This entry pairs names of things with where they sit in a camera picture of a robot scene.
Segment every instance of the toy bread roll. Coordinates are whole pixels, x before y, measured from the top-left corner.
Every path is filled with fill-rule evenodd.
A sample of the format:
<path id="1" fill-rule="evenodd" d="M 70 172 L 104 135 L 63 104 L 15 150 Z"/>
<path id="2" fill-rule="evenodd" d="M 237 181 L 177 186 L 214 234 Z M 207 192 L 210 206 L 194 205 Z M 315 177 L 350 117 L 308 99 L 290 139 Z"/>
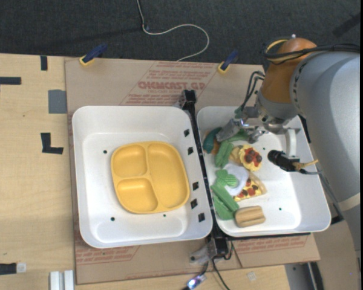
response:
<path id="1" fill-rule="evenodd" d="M 260 206 L 240 208 L 235 212 L 234 218 L 235 223 L 240 228 L 262 224 L 266 220 L 262 207 Z"/>
<path id="2" fill-rule="evenodd" d="M 242 162 L 240 160 L 240 150 L 241 150 L 242 146 L 235 146 L 232 151 L 231 154 L 229 156 L 229 160 L 239 164 L 240 166 L 242 166 Z"/>

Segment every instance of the blue clamp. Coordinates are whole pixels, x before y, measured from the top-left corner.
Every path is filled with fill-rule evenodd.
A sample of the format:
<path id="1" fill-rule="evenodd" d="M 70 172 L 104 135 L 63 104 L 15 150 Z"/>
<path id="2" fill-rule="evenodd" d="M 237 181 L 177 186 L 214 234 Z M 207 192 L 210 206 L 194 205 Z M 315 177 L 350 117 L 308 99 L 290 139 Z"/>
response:
<path id="1" fill-rule="evenodd" d="M 87 66 L 91 64 L 94 61 L 94 58 L 100 57 L 108 48 L 108 45 L 103 43 L 101 45 L 98 45 L 97 47 L 93 48 L 89 53 L 87 53 L 85 56 L 79 58 L 79 62 L 83 66 Z"/>
<path id="2" fill-rule="evenodd" d="M 223 61 L 220 65 L 218 65 L 219 73 L 226 73 L 229 69 L 230 63 L 234 63 L 238 60 L 238 51 L 233 50 L 230 55 Z"/>

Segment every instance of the white plastic tray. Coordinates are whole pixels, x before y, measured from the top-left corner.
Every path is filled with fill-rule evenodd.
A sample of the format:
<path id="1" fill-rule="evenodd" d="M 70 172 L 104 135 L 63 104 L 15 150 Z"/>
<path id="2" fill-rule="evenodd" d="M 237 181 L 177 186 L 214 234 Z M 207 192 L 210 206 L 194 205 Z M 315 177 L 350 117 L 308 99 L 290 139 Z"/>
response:
<path id="1" fill-rule="evenodd" d="M 181 109 L 85 106 L 73 115 L 73 141 L 79 227 L 87 244 L 95 248 L 144 245 L 201 239 L 211 232 L 212 216 L 191 121 Z M 119 204 L 111 155 L 121 145 L 140 141 L 163 141 L 178 150 L 191 191 L 184 206 L 166 213 L 134 214 Z"/>
<path id="2" fill-rule="evenodd" d="M 197 123 L 201 142 L 204 135 L 216 127 L 223 127 L 234 117 L 233 107 L 207 107 L 199 111 Z M 296 133 L 296 155 L 301 162 L 313 160 L 303 126 L 299 118 L 293 119 L 286 127 L 294 128 Z M 234 220 L 217 218 L 218 226 L 233 237 L 264 236 L 276 234 L 295 234 L 325 230 L 330 225 L 330 210 L 318 175 L 303 175 L 285 172 L 267 159 L 272 149 L 286 151 L 284 135 L 264 134 L 253 144 L 263 157 L 262 168 L 254 172 L 267 189 L 265 195 L 239 202 L 240 207 L 260 205 L 266 221 L 263 224 L 239 228 Z M 204 153 L 204 162 L 210 185 L 215 182 L 214 156 Z M 316 171 L 315 166 L 307 170 Z"/>

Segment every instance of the black carpet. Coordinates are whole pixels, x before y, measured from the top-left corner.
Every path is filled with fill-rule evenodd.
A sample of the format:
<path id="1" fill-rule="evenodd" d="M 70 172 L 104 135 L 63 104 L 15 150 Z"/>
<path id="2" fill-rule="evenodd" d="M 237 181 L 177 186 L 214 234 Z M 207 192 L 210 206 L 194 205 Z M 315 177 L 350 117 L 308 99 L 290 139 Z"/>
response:
<path id="1" fill-rule="evenodd" d="M 261 64 L 274 37 L 296 34 L 318 45 L 360 45 L 361 0 L 140 0 L 151 32 L 195 24 L 209 48 L 188 59 Z M 104 57 L 177 60 L 206 44 L 198 29 L 163 36 L 141 30 L 136 0 L 0 0 L 0 53 L 83 56 L 106 43 Z"/>

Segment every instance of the white cable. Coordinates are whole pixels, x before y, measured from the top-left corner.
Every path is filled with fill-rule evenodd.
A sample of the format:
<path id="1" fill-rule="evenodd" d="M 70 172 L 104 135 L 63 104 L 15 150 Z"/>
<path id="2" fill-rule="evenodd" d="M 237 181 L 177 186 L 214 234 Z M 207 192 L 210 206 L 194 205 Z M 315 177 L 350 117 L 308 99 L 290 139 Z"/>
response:
<path id="1" fill-rule="evenodd" d="M 197 53 L 195 53 L 195 54 L 188 55 L 188 56 L 186 56 L 186 57 L 180 58 L 180 59 L 178 59 L 177 61 L 182 61 L 182 60 L 184 60 L 184 59 L 187 59 L 187 58 L 191 58 L 191 57 L 197 56 L 197 55 L 201 54 L 202 52 L 204 52 L 204 51 L 208 48 L 208 46 L 209 46 L 209 44 L 210 44 L 210 38 L 209 38 L 209 36 L 208 36 L 208 33 L 207 33 L 207 32 L 206 32 L 206 30 L 204 30 L 203 28 L 201 28 L 201 27 L 199 27 L 199 26 L 197 26 L 197 25 L 194 25 L 194 24 L 181 24 L 181 25 L 178 25 L 178 26 L 176 26 L 176 27 L 173 27 L 173 28 L 168 29 L 168 30 L 163 31 L 163 32 L 157 32 L 157 33 L 149 32 L 147 29 L 145 29 L 145 24 L 144 24 L 144 15 L 143 15 L 143 12 L 142 12 L 142 10 L 141 10 L 140 1 L 139 1 L 139 0 L 136 0 L 136 3 L 137 3 L 137 7 L 139 8 L 139 12 L 140 12 L 140 16 L 141 16 L 141 22 L 142 22 L 142 26 L 141 26 L 141 27 L 142 27 L 142 30 L 143 30 L 146 34 L 148 34 L 148 35 L 150 35 L 150 36 L 159 36 L 159 35 L 161 35 L 161 34 L 166 34 L 166 33 L 171 32 L 172 30 L 175 30 L 175 29 L 178 29 L 178 28 L 181 28 L 181 27 L 194 27 L 194 28 L 197 28 L 197 29 L 201 30 L 201 31 L 202 31 L 202 32 L 206 35 L 206 38 L 207 38 L 207 44 L 206 44 L 206 46 L 205 46 L 205 47 L 204 47 L 201 51 L 199 51 L 199 52 L 197 52 Z"/>

